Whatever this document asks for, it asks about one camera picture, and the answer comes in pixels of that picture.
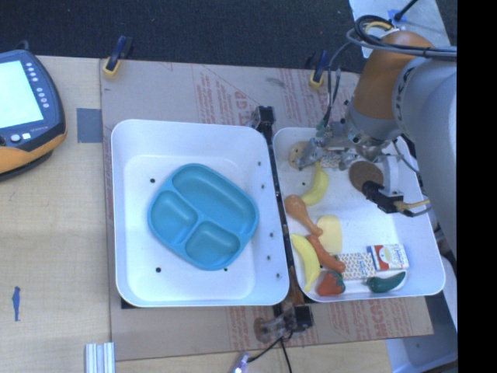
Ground brown round biscuit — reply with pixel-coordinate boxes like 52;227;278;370
348;160;385;193

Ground tan chip biscuit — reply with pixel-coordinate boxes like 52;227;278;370
288;141;310;171

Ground red white blue carton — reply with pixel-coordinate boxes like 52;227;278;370
366;243;411;272

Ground red strawberry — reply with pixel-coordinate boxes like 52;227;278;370
316;270;346;298

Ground blue divided plate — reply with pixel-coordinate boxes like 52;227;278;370
147;162;260;272

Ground orange carrot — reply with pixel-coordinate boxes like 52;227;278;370
306;234;347;274

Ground brown cardboard board red print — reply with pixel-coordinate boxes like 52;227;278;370
99;58;435;362

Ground pale yellow rounded block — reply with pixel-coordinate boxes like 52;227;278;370
315;214;343;256

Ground yellow banana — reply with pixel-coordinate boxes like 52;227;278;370
300;161;330;207
290;232;321;293

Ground thin black rod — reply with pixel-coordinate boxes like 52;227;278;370
262;127;301;307

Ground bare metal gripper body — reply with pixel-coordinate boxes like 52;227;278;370
315;124;386;163

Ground orange patterned packet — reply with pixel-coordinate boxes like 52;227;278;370
334;251;377;282

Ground green chilli pepper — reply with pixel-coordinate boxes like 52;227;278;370
365;270;408;295

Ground black block with thin wires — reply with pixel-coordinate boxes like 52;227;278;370
291;305;315;333
255;106;276;130

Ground white plastic tray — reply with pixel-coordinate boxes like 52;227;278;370
110;119;290;308
272;127;447;304

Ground orange-brown chicken drumstick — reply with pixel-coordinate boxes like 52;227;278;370
283;194;324;237

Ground black cylinder on white bracket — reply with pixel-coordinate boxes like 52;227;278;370
361;155;405;214

